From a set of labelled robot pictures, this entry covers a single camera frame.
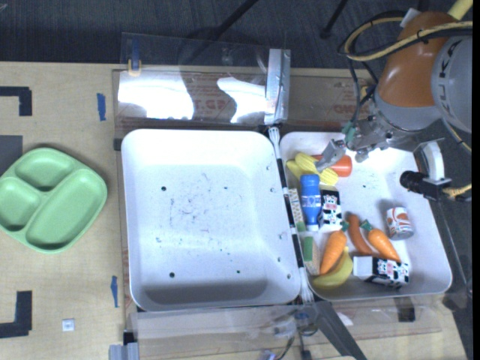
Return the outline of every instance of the wooden table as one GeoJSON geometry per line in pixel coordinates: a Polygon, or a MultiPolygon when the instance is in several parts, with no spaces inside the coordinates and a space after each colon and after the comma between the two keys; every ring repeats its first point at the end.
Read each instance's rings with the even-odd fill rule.
{"type": "MultiPolygon", "coordinates": [[[[63,253],[38,253],[0,232],[0,323],[14,320],[17,291],[31,290],[33,295],[32,330],[28,336],[0,339],[1,359],[107,359],[109,346],[122,342],[126,318],[112,79],[120,67],[0,63],[0,86],[28,86],[33,94],[32,116],[19,116],[17,97],[0,97],[0,135],[23,136],[24,153],[50,146],[72,155],[99,173],[109,191],[91,228],[63,253]],[[106,101],[104,121],[98,94],[106,101]],[[118,278],[118,307],[110,289],[112,276],[118,278]],[[75,320],[74,331],[62,331],[64,319],[75,320]]],[[[293,70],[292,75],[312,78],[317,72],[293,70]]],[[[438,299],[430,305],[438,317],[431,333],[405,334],[401,324],[406,323],[398,323],[398,336],[369,339],[360,325],[351,327],[352,335],[369,359],[465,359],[452,314],[438,299]]],[[[329,343],[312,344],[310,349],[315,359],[338,356],[329,343]]],[[[298,347],[285,359],[300,359],[298,347]]]]}

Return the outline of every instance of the can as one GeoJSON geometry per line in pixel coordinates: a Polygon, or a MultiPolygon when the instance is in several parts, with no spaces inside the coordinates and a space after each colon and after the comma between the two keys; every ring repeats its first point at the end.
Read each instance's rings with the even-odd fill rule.
{"type": "Polygon", "coordinates": [[[391,240],[403,240],[413,236],[412,223],[404,207],[390,208],[386,212],[388,237],[391,240]]]}

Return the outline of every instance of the green plate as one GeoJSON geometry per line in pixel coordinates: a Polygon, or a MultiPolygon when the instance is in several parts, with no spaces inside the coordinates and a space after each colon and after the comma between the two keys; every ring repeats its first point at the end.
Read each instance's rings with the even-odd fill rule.
{"type": "Polygon", "coordinates": [[[53,148],[24,154],[0,177],[0,229],[36,251],[73,245],[107,200],[105,181],[53,148]]]}

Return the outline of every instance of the yellow rod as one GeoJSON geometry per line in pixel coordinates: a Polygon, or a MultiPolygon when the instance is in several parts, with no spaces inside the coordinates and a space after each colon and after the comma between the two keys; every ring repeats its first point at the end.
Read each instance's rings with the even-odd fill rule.
{"type": "Polygon", "coordinates": [[[457,0],[448,11],[448,14],[457,20],[461,20],[472,6],[473,0],[457,0]]]}

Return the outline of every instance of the white can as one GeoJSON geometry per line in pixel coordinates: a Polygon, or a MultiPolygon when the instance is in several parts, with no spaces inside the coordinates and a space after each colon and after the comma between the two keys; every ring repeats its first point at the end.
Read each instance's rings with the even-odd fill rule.
{"type": "Polygon", "coordinates": [[[386,212],[386,220],[391,240],[408,239],[413,235],[412,223],[404,207],[390,208],[386,212]]]}

